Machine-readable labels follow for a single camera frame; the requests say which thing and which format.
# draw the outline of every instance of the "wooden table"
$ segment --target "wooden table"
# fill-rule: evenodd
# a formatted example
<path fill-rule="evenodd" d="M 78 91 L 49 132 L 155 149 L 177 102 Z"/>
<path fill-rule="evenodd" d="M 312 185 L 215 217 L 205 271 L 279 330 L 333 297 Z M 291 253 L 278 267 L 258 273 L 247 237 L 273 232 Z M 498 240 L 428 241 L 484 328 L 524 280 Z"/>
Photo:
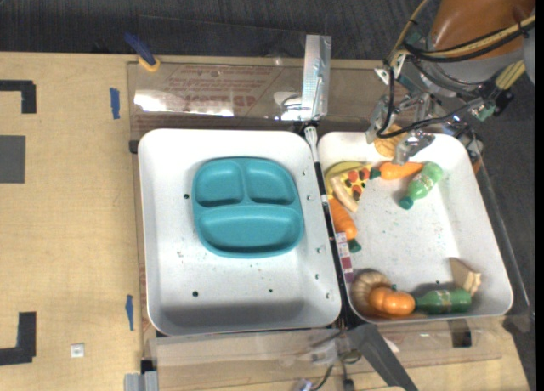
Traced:
<path fill-rule="evenodd" d="M 139 371 L 143 333 L 127 74 L 135 60 L 0 53 L 0 79 L 37 85 L 37 114 L 21 114 L 20 93 L 0 92 L 0 135 L 24 135 L 26 147 L 25 183 L 0 184 L 0 347 L 15 346 L 20 312 L 37 314 L 37 355 L 31 363 L 0 366 L 0 389 L 118 390 L 125 374 Z M 112 115 L 111 88 L 120 92 L 119 119 Z M 513 340 L 498 320 L 494 350 L 500 359 L 408 368 L 413 381 L 421 389 L 527 389 Z M 71 357 L 77 343 L 84 344 L 83 357 Z M 376 373 L 354 374 L 354 380 L 357 389 L 385 386 Z M 323 389 L 338 383 L 334 377 Z"/>

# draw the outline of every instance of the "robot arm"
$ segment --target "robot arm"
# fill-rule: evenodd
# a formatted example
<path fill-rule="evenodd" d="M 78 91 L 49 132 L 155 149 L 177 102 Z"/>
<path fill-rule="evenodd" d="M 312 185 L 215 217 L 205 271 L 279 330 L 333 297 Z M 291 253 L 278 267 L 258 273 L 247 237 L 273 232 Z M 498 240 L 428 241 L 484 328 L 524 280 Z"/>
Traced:
<path fill-rule="evenodd" d="M 423 128 L 469 111 L 484 120 L 526 69 L 534 78 L 536 0 L 441 0 L 430 31 L 422 33 L 415 30 L 416 18 L 429 2 L 416 9 L 377 70 L 390 91 L 378 102 L 366 138 L 370 143 L 404 134 L 394 158 L 398 164 L 431 144 L 433 135 Z M 406 90 L 397 104 L 395 83 Z M 410 126 L 388 131 L 410 110 Z"/>

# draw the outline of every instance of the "carrot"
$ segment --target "carrot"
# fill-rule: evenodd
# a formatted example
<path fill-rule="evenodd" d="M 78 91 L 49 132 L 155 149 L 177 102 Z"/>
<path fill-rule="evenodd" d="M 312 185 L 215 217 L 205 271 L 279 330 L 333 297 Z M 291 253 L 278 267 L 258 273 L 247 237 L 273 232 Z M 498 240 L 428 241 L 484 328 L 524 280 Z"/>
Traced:
<path fill-rule="evenodd" d="M 418 173 L 425 166 L 423 163 L 407 161 L 405 164 L 393 164 L 391 161 L 384 162 L 378 169 L 372 169 L 371 177 L 382 177 L 383 179 L 399 179 L 414 173 Z"/>
<path fill-rule="evenodd" d="M 351 252 L 360 251 L 360 244 L 355 237 L 357 236 L 357 227 L 353 219 L 349 216 L 348 210 L 336 198 L 329 198 L 329 208 L 331 209 L 332 224 L 336 232 L 343 232 L 348 239 L 348 246 Z"/>

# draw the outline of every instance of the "pizza slice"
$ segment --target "pizza slice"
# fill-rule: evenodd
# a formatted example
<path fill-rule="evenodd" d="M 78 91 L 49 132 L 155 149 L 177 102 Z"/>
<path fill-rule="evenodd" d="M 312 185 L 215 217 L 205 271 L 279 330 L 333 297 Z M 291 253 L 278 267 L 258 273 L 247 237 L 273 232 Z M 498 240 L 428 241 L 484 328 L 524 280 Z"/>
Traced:
<path fill-rule="evenodd" d="M 332 192 L 350 212 L 356 213 L 370 176 L 371 164 L 358 163 L 330 177 Z"/>

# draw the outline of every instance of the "gray square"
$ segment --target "gray square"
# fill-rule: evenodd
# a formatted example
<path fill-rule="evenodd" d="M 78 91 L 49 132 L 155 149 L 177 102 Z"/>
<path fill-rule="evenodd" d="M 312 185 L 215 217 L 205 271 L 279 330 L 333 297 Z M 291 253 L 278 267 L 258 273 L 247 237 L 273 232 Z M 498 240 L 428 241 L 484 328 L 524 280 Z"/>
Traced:
<path fill-rule="evenodd" d="M 25 136 L 0 136 L 0 183 L 25 182 Z"/>

